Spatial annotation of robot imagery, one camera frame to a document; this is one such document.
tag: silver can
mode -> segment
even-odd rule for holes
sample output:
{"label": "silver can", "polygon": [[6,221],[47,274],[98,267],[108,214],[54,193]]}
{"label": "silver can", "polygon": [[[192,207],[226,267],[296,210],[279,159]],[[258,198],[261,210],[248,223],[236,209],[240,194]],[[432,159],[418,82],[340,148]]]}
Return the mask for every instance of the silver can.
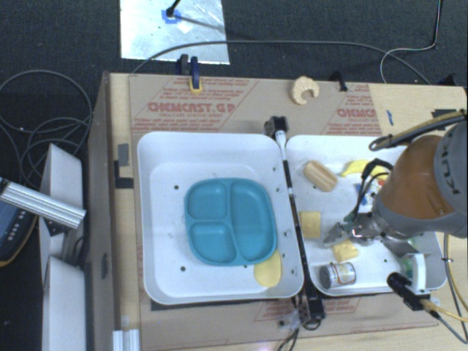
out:
{"label": "silver can", "polygon": [[325,289],[356,282],[356,270],[351,263],[330,264],[320,267],[320,283]]}

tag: black cable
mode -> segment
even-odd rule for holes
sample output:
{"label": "black cable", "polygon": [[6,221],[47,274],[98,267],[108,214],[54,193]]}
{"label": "black cable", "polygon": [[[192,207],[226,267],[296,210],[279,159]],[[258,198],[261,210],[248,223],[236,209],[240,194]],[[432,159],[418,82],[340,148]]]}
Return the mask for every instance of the black cable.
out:
{"label": "black cable", "polygon": [[292,341],[292,344],[288,351],[293,351],[296,341],[298,340],[299,328],[294,330],[284,341],[278,346],[276,351],[282,351],[283,347],[286,346],[289,342]]}
{"label": "black cable", "polygon": [[361,185],[359,186],[359,192],[358,192],[358,201],[356,202],[356,206],[353,208],[352,210],[352,214],[353,214],[353,221],[356,220],[356,218],[358,217],[358,213],[359,213],[359,208],[361,206],[361,202],[363,201],[363,198],[364,196],[366,195],[366,193],[368,192],[372,182],[380,177],[380,176],[388,176],[389,173],[387,172],[381,172],[381,173],[378,173],[376,175],[373,175],[371,177],[371,179],[369,179],[369,182],[366,184],[366,178],[363,178],[362,181],[361,181]]}
{"label": "black cable", "polygon": [[322,325],[322,320],[318,320],[318,322],[309,320],[302,324],[302,327],[308,331],[315,331]]}
{"label": "black cable", "polygon": [[391,56],[392,53],[395,52],[402,52],[402,51],[409,51],[409,52],[423,52],[425,50],[431,50],[432,48],[435,48],[437,45],[437,40],[439,36],[439,25],[440,25],[440,14],[442,11],[442,3],[443,0],[437,0],[437,14],[436,14],[436,22],[434,25],[434,34],[433,34],[433,39],[430,45],[424,48],[394,48],[392,50],[389,50],[383,57],[382,60],[380,60],[380,76],[382,77],[383,83],[387,83],[387,80],[383,76],[383,61],[387,58],[387,56]]}
{"label": "black cable", "polygon": [[[37,189],[38,186],[31,181],[31,177],[33,175],[36,175],[39,178],[42,177],[42,174],[39,171],[39,166],[43,163],[44,158],[47,156],[47,154],[43,154],[36,162],[34,162],[31,157],[31,150],[41,144],[58,143],[58,144],[65,144],[68,146],[72,146],[73,149],[71,153],[75,156],[79,152],[79,150],[83,147],[83,145],[85,144],[86,138],[88,137],[89,130],[91,128],[93,107],[92,107],[91,100],[88,94],[83,89],[83,87],[81,87],[72,78],[68,77],[67,75],[61,74],[59,72],[54,72],[54,71],[44,70],[44,69],[33,69],[33,70],[20,72],[16,75],[13,75],[12,77],[6,79],[2,84],[0,84],[0,92],[2,92],[4,88],[12,81],[18,78],[21,78],[23,76],[33,75],[33,74],[51,75],[54,77],[61,78],[67,81],[68,83],[72,84],[72,86],[74,86],[82,95],[86,104],[86,109],[88,110],[87,116],[83,120],[80,120],[78,118],[73,118],[73,117],[52,118],[52,119],[42,122],[35,129],[24,129],[23,127],[13,126],[8,121],[6,121],[4,117],[0,114],[1,130],[7,135],[9,141],[13,145],[13,148],[15,150],[15,155],[18,160],[19,171],[20,171],[19,182],[25,181],[29,186]],[[48,124],[57,124],[57,123],[65,123],[65,125],[43,129],[43,127],[47,126]],[[24,150],[22,154],[20,153],[20,149],[18,148],[17,143],[13,140],[11,134],[7,131],[7,128],[15,132],[19,132],[21,134],[29,135],[29,138],[26,143],[26,149]],[[71,136],[77,133],[79,129],[84,130],[81,138],[78,140],[77,143],[74,141],[71,141],[70,140]],[[33,143],[33,141],[36,140],[38,136],[50,135],[50,134],[61,135],[61,136],[49,137],[48,139],[40,138],[35,143]],[[28,159],[27,160],[28,164],[31,166],[31,172],[29,173],[26,173],[26,168],[24,166],[26,157]]]}
{"label": "black cable", "polygon": [[[8,141],[11,143],[11,145],[13,147],[13,151],[15,152],[15,157],[16,157],[16,160],[18,162],[18,166],[20,167],[21,166],[21,155],[20,155],[20,151],[18,149],[18,146],[15,143],[15,140],[13,139],[12,135],[8,132],[8,130],[5,129],[5,127],[3,125],[1,125],[1,124],[0,124],[0,129],[7,136]],[[21,182],[22,180],[23,180],[23,177],[22,177],[21,172],[20,172],[18,174],[18,182]]]}
{"label": "black cable", "polygon": [[74,257],[76,254],[76,249],[78,247],[78,244],[83,240],[84,240],[84,236],[81,236],[75,241],[75,244],[73,245],[72,257]]}
{"label": "black cable", "polygon": [[[387,54],[388,52],[386,50],[380,49],[378,47],[374,47],[372,45],[367,45],[363,43],[356,43],[356,42],[340,42],[340,41],[322,41],[322,40],[215,40],[213,42],[194,42],[194,43],[187,43],[187,44],[182,44],[182,45],[176,45],[174,47],[168,48],[166,50],[162,50],[151,57],[147,58],[145,61],[143,61],[140,65],[135,67],[132,71],[132,74],[135,74],[140,71],[141,68],[143,68],[147,63],[149,63],[151,60],[156,59],[162,55],[165,55],[166,53],[173,52],[174,50],[180,50],[184,48],[189,48],[189,47],[199,47],[202,45],[237,45],[237,44],[247,44],[247,45],[275,45],[275,44],[280,44],[280,45],[345,45],[345,46],[351,46],[351,47],[359,47],[359,48],[366,48],[369,50],[374,50],[379,53],[383,53],[384,55]],[[417,74],[425,83],[430,85],[431,83],[422,75],[418,70],[416,70],[412,65],[408,64],[405,60],[402,60],[401,58],[395,57],[392,54],[387,54],[387,56],[391,57],[392,59],[395,59],[402,63],[404,66],[412,70],[415,74]]]}

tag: blue divided plate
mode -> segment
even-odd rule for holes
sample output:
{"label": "blue divided plate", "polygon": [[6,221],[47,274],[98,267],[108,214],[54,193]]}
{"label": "blue divided plate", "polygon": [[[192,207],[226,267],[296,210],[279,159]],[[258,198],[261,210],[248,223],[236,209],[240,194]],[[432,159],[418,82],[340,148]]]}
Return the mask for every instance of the blue divided plate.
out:
{"label": "blue divided plate", "polygon": [[185,196],[185,222],[190,248],[204,263],[257,264],[276,248],[270,197],[250,180],[197,182]]}

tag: aluminum foil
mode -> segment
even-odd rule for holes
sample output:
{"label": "aluminum foil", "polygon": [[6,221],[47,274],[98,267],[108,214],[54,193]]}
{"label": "aluminum foil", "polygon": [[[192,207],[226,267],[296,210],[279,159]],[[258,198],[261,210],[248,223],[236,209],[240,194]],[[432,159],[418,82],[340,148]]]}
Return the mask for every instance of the aluminum foil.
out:
{"label": "aluminum foil", "polygon": [[[173,18],[165,10],[175,0],[120,0],[121,57],[147,59],[162,50],[191,42],[226,40],[221,0],[181,0]],[[181,54],[205,64],[229,64],[226,45],[175,50],[158,60],[175,61]]]}

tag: black clip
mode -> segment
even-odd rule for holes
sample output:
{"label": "black clip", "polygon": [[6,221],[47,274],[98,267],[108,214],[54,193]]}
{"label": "black clip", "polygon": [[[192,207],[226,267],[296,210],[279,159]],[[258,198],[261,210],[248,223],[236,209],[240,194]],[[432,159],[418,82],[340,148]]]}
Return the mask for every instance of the black clip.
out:
{"label": "black clip", "polygon": [[283,131],[286,133],[289,130],[289,125],[287,124],[286,117],[273,116],[265,122],[263,129],[265,131],[265,135],[275,139],[276,132]]}
{"label": "black clip", "polygon": [[328,78],[330,82],[338,81],[339,82],[339,90],[341,92],[346,92],[348,91],[348,87],[346,86],[346,83],[344,82],[343,74],[340,73],[338,70],[333,72],[331,76]]}
{"label": "black clip", "polygon": [[416,295],[410,289],[407,288],[408,285],[411,285],[411,281],[401,275],[400,273],[393,272],[387,278],[387,284],[398,296],[403,298],[403,303],[413,311],[422,311],[424,309],[423,304],[421,304],[421,299],[429,299],[431,296],[429,294]]}
{"label": "black clip", "polygon": [[438,82],[439,86],[457,86],[455,77],[453,76],[453,73],[449,74],[447,77],[441,79]]}
{"label": "black clip", "polygon": [[190,91],[192,91],[193,94],[199,94],[202,91],[198,57],[193,56],[189,63],[189,55],[182,55],[175,63],[175,73],[177,75],[191,75]]}

